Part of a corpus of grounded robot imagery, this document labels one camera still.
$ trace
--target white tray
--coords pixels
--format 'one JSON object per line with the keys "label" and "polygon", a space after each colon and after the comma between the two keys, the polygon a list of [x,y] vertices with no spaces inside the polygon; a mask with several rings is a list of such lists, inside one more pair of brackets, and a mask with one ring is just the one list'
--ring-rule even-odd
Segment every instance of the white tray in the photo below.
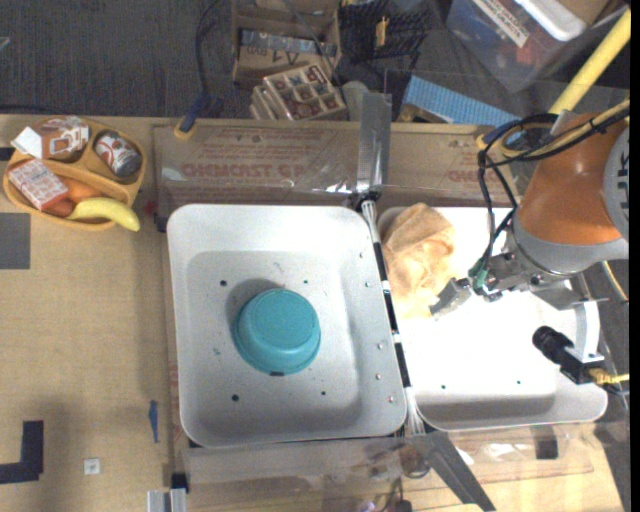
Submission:
{"label": "white tray", "polygon": [[[193,441],[375,437],[402,425],[406,403],[360,215],[340,207],[189,205],[173,213],[167,234],[180,415]],[[311,302],[322,338],[309,368],[272,377],[241,358],[230,325],[248,299],[283,286]]]}
{"label": "white tray", "polygon": [[[380,216],[382,236],[402,210],[391,208]],[[488,242],[486,210],[437,210],[455,228],[453,266],[464,277]],[[496,210],[497,222],[507,212]],[[575,385],[533,346],[532,335],[542,325],[575,340],[577,317],[531,293],[506,293],[495,303],[474,295],[437,320],[398,323],[420,414],[435,428],[583,422],[606,409],[606,392],[595,384]]]}

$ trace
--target fruit basket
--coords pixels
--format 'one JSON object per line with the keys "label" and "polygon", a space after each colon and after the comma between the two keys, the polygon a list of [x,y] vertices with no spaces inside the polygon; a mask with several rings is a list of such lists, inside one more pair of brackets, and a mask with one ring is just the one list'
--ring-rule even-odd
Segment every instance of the fruit basket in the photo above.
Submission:
{"label": "fruit basket", "polygon": [[[115,199],[127,207],[131,207],[138,194],[148,165],[146,152],[135,140],[127,134],[118,131],[118,135],[124,139],[141,158],[140,167],[136,172],[128,177],[119,177],[111,170],[107,161],[100,158],[95,150],[96,141],[104,134],[114,132],[115,130],[92,120],[84,118],[81,120],[89,126],[89,138],[84,149],[64,161],[46,158],[43,159],[42,162],[57,176],[77,180],[98,191],[100,196]],[[37,129],[47,121],[49,121],[49,119],[43,119],[32,125],[32,128]],[[115,225],[115,222],[108,218],[95,217],[71,220],[36,208],[9,180],[10,171],[30,160],[34,160],[32,155],[16,149],[3,175],[2,186],[4,191],[9,200],[18,208],[34,216],[85,231],[103,231]]]}

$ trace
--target white label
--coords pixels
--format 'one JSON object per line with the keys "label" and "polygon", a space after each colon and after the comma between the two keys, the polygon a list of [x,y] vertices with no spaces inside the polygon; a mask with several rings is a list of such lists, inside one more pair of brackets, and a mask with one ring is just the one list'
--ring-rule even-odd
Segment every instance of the white label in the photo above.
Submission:
{"label": "white label", "polygon": [[473,3],[489,16],[519,48],[525,45],[529,39],[529,31],[498,0],[473,0]]}
{"label": "white label", "polygon": [[100,459],[84,459],[84,474],[85,475],[99,475],[100,474]]}

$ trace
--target yellowish cloth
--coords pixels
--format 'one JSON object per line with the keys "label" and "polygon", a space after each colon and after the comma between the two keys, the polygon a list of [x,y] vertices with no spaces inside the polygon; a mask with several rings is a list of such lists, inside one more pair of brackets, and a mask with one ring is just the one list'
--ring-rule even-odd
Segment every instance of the yellowish cloth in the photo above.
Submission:
{"label": "yellowish cloth", "polygon": [[399,318],[431,316],[429,306],[454,277],[453,226],[424,203],[404,210],[383,234],[393,304]]}

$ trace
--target can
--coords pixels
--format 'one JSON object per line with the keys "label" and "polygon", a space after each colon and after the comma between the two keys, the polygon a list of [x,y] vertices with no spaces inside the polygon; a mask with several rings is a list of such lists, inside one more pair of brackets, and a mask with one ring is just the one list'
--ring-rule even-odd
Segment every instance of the can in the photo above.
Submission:
{"label": "can", "polygon": [[94,146],[98,156],[119,178],[128,178],[142,164],[142,157],[118,132],[101,134]]}

